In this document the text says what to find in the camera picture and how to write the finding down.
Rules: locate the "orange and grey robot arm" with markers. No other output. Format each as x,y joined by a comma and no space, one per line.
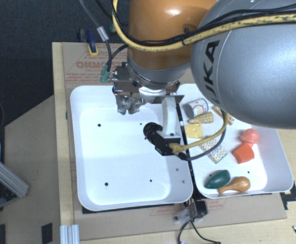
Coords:
251,67

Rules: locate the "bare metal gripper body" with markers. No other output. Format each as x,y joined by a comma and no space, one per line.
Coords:
127,81

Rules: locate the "white checkered packet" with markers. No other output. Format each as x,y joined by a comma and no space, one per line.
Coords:
218,154

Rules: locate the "beige checkered waffle biscuit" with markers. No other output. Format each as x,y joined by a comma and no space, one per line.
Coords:
210,144

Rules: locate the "black cylinder on white bracket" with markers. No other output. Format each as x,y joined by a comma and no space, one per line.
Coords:
168,116

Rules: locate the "beige cracker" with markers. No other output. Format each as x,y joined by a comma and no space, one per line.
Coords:
218,111

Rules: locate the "brown cardboard board, red print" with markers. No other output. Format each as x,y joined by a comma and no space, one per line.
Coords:
142,222

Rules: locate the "small white printed can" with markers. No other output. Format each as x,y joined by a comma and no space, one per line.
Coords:
198,107

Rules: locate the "orange block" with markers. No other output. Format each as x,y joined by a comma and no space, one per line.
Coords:
243,154

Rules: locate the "brown chicken drumstick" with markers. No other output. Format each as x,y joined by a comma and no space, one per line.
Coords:
235,185

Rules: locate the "beige waffle cone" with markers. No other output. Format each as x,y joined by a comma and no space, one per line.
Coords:
203,118

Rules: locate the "green avocado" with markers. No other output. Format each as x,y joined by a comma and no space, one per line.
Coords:
217,179

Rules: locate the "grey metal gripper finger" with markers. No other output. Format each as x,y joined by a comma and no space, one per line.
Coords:
122,107
135,106

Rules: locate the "yellow cheese slice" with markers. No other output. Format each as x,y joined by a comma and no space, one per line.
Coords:
194,131

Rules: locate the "white plastic tray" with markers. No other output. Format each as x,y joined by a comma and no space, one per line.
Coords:
117,156
264,161

